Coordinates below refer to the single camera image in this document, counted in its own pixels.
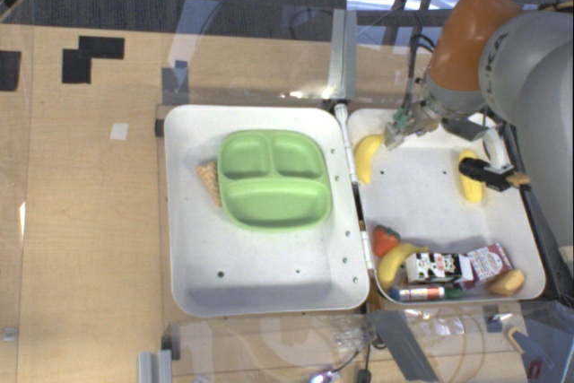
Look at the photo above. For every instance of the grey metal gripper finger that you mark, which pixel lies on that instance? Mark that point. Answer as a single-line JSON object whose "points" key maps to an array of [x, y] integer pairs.
{"points": [[401, 134], [389, 141]]}

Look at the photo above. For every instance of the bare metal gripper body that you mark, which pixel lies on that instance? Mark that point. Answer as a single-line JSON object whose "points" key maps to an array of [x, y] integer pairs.
{"points": [[421, 119]]}

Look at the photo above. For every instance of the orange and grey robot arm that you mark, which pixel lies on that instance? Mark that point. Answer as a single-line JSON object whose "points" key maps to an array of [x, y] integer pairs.
{"points": [[524, 72]]}

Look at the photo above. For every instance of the yellow banana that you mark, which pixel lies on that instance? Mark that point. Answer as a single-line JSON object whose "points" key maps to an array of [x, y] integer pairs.
{"points": [[391, 267], [365, 157]]}

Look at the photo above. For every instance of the white plastic tray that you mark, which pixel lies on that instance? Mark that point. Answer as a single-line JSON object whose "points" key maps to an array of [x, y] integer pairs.
{"points": [[269, 264], [426, 211]]}

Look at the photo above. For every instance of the yellow corn cob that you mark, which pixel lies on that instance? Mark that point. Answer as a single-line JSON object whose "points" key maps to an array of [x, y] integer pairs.
{"points": [[473, 193]]}

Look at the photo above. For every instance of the red strawberry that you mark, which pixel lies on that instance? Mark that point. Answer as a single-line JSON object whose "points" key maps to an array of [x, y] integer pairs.
{"points": [[385, 241]]}

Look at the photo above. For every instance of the green divided plate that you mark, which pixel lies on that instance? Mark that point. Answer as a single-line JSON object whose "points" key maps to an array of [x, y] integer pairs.
{"points": [[273, 197]]}

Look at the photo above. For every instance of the white and black milk carton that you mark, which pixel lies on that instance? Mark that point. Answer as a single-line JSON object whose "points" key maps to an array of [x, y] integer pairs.
{"points": [[437, 267]]}

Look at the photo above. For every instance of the pink carton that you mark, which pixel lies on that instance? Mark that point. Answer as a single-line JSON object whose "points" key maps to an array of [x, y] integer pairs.
{"points": [[489, 262]]}

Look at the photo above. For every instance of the orange and silver can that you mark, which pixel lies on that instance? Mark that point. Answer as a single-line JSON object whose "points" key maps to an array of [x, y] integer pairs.
{"points": [[417, 293]]}

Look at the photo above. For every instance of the tan bread roll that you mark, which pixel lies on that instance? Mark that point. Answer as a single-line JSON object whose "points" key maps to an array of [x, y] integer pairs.
{"points": [[507, 282]]}

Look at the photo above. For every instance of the tan waffle biscuit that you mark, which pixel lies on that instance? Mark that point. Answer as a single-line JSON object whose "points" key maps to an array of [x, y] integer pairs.
{"points": [[210, 179]]}

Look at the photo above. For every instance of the black cylinder on white bracket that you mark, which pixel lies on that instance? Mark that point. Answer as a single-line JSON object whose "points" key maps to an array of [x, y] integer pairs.
{"points": [[482, 171]]}

